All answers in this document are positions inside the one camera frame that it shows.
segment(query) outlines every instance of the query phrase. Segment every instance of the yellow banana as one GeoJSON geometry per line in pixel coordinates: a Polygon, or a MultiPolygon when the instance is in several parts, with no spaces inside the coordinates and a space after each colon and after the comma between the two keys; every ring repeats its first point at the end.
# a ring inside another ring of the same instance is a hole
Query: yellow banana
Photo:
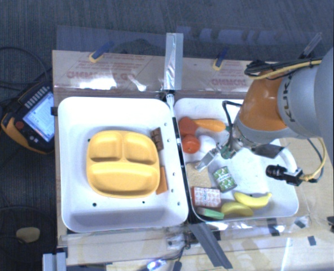
{"type": "Polygon", "coordinates": [[[239,202],[224,203],[221,207],[221,213],[224,213],[225,216],[229,214],[237,214],[244,217],[253,215],[253,211],[250,207],[239,202]]]}
{"type": "Polygon", "coordinates": [[[234,197],[237,202],[244,204],[253,209],[259,209],[266,206],[272,196],[272,193],[267,193],[264,196],[255,197],[249,196],[240,192],[235,192],[234,197]]]}

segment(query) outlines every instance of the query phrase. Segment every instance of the yellow divided plate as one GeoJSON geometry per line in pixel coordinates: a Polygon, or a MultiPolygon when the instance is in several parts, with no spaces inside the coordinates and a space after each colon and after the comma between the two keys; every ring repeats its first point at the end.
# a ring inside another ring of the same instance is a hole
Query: yellow divided plate
{"type": "Polygon", "coordinates": [[[87,179],[97,193],[115,198],[151,195],[160,183],[160,163],[152,139],[136,132],[95,134],[87,150],[87,179]]]}

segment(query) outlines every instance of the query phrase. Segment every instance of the dark gray floor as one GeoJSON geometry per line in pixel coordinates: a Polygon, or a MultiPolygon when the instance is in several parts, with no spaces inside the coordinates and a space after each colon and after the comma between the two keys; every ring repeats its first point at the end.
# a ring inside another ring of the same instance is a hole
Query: dark gray floor
{"type": "MultiPolygon", "coordinates": [[[[227,45],[228,59],[278,61],[297,58],[316,33],[321,33],[322,41],[314,55],[322,56],[333,46],[334,0],[0,0],[0,47],[27,49],[47,68],[52,67],[53,49],[79,47],[63,37],[58,41],[58,26],[161,35],[182,32],[185,56],[213,57],[227,45]]],[[[0,51],[3,80],[32,81],[41,71],[25,53],[0,51]]],[[[17,93],[0,88],[0,101],[17,93]]],[[[54,154],[28,151],[2,133],[0,189],[10,205],[33,206],[55,220],[54,166],[54,154]]],[[[4,205],[0,196],[0,207],[4,205]]],[[[28,270],[29,265],[15,259],[25,261],[48,252],[52,229],[44,215],[19,209],[0,215],[0,234],[10,234],[11,222],[42,230],[43,237],[31,250],[19,248],[13,239],[0,241],[0,270],[28,270]]],[[[33,269],[41,270],[40,262],[33,269]]]]}

